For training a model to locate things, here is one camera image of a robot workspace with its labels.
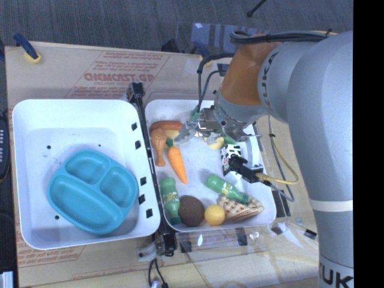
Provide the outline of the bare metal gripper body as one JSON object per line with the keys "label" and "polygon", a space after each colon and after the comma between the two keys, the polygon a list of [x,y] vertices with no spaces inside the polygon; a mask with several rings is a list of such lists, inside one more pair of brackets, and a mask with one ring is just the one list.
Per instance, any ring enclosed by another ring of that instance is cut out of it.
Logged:
{"label": "bare metal gripper body", "polygon": [[252,136],[246,133],[248,124],[229,116],[219,107],[203,108],[197,118],[197,129],[202,133],[215,133],[235,142],[244,142]]}

